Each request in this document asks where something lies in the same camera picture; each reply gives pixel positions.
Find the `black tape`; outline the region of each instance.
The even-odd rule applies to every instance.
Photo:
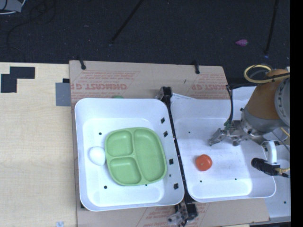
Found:
[[[11,66],[9,74],[1,74],[1,92],[16,93],[17,79],[35,79],[35,68]]]

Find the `white tray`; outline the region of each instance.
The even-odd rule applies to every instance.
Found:
[[[245,104],[234,100],[234,120]],[[230,139],[212,146],[208,139],[230,115],[230,100],[176,100],[171,105],[175,131],[189,195],[198,202],[264,198],[275,194],[274,178],[251,166],[255,157],[266,159],[263,148],[243,141],[234,147]],[[207,154],[212,167],[198,171],[195,158]]]
[[[80,199],[91,211],[175,205],[184,186],[166,105],[157,99],[85,98],[75,106]],[[124,128],[146,127],[159,136],[167,173],[156,183],[121,186],[110,176],[107,164],[91,162],[89,149],[104,148],[106,136]]]

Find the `green object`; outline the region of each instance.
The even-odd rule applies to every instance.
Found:
[[[167,171],[158,135],[148,128],[127,128],[105,139],[107,167],[120,185],[137,186],[161,180]]]

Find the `black fabric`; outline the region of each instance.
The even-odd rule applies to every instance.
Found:
[[[196,61],[223,66],[229,83],[245,83],[253,64],[290,66],[290,0],[276,8],[276,0],[143,0],[110,44],[139,1],[28,0],[21,13],[0,15],[0,61]]]

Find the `wooden surface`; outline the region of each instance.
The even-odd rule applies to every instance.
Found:
[[[0,63],[0,74],[10,66],[34,66],[36,76],[0,93],[0,225],[77,226],[71,107],[55,101],[69,65]]]

